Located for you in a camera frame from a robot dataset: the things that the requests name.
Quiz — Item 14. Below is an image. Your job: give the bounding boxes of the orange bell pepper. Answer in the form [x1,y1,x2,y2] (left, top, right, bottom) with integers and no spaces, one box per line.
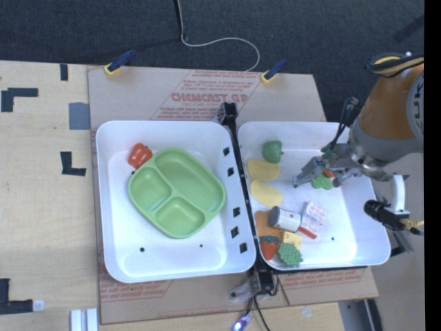
[127,142,154,170]

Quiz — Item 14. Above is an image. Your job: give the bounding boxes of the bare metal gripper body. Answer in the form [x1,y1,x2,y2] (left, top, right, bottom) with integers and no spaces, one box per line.
[323,142,396,183]

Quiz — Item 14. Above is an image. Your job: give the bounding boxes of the green divided plate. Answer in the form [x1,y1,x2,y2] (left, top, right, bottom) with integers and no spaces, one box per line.
[127,147,227,240]

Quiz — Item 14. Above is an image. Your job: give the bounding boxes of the red strawberry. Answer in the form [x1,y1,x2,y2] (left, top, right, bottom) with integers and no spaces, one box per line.
[258,234,282,261]

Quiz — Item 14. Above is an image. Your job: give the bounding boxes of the brown cardboard board, red print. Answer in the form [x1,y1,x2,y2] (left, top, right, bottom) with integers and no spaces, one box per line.
[87,65,380,325]

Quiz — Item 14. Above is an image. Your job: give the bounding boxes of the white can with grey end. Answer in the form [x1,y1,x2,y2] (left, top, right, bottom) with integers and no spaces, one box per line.
[267,205,303,233]

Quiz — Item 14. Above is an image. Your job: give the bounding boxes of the orange carrot with green leaves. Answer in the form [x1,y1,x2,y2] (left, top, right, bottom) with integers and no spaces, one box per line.
[310,168,336,191]

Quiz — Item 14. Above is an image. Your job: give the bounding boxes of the yellow cheese wedge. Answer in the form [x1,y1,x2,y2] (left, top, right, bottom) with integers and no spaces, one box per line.
[282,230,305,250]

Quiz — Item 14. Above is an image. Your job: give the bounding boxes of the green grapes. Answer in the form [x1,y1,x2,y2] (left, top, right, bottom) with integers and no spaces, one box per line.
[276,241,305,268]

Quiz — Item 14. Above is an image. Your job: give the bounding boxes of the white packet with red print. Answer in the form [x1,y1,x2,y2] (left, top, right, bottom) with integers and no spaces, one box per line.
[300,200,329,236]

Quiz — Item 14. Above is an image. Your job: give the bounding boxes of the orange stick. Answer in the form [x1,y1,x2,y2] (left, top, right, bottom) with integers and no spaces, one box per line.
[297,226,318,240]

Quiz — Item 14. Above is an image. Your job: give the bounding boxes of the black block with thin wires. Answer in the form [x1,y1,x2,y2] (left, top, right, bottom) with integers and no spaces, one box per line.
[252,266,277,294]
[218,101,240,127]

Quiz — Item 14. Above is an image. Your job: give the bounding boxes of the thin black rod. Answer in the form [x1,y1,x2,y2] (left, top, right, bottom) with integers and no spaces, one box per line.
[228,122,263,272]

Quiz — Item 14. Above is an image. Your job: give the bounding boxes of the green bell pepper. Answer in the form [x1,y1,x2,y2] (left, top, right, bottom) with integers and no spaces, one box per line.
[261,139,285,165]

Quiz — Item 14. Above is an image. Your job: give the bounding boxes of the orange bread slice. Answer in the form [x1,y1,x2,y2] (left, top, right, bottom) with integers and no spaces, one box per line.
[254,210,285,241]

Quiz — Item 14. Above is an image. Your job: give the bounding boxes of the black cylinder on white bracket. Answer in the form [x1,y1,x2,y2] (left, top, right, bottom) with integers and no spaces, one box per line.
[363,173,411,228]

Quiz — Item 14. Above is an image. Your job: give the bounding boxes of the white plastic tray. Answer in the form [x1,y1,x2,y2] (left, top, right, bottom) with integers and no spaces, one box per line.
[95,119,257,284]
[237,120,392,272]

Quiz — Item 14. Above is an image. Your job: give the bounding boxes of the yellow potato slice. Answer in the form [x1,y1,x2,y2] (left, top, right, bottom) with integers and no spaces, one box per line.
[246,157,281,181]
[249,178,285,209]

